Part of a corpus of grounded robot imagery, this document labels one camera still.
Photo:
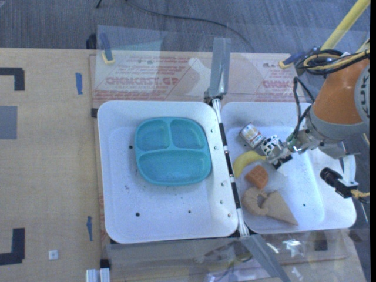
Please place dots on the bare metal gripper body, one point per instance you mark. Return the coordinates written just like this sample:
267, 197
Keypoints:
305, 141

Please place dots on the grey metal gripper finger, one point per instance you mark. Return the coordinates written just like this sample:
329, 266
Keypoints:
283, 161
276, 155

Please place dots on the black and white cow-print carton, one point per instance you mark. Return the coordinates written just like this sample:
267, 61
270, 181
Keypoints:
271, 145

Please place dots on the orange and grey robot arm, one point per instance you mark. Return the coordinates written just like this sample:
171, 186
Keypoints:
337, 98

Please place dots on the orange waffle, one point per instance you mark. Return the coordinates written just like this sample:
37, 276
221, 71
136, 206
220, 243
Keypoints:
257, 176

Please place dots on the yellow banana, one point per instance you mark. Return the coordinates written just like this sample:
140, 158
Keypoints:
245, 159

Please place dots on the small white labelled can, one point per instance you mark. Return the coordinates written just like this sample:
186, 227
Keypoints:
251, 135

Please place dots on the white plastic tray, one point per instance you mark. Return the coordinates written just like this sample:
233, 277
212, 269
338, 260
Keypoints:
311, 192
164, 213

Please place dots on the tan pizza slice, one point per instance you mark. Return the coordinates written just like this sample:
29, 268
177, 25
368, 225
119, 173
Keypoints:
279, 208

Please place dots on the tan croissant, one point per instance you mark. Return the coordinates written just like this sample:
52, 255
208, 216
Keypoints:
250, 202

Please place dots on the blue divided plate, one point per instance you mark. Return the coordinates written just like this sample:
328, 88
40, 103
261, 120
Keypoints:
173, 153

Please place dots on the brown cardboard board red print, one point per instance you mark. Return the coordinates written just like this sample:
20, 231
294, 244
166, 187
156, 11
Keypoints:
141, 81

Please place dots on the small white square tile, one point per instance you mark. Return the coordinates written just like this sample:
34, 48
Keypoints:
53, 255

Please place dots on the black cylinder on white bracket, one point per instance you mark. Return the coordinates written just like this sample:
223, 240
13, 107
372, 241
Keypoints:
335, 181

